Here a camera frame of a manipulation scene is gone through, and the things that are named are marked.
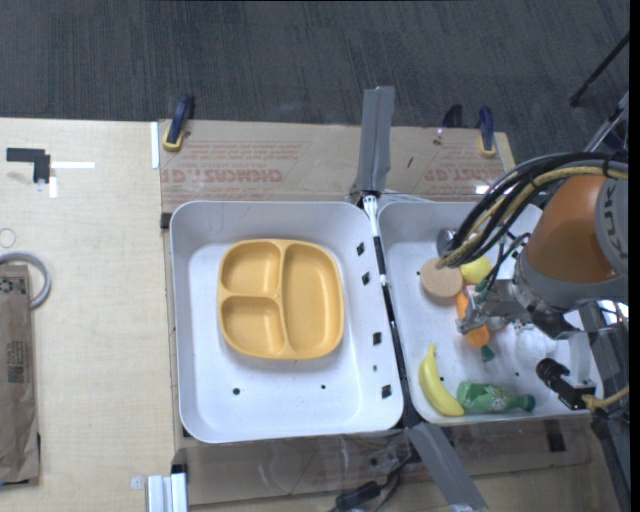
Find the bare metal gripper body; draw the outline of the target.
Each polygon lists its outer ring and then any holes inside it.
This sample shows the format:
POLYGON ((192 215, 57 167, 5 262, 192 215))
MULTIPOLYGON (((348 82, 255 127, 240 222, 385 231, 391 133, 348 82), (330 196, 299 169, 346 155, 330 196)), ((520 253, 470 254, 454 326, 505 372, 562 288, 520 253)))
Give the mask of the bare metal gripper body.
POLYGON ((550 318, 549 304, 525 282, 497 280, 479 304, 481 318, 491 328, 511 323, 538 324, 550 318))

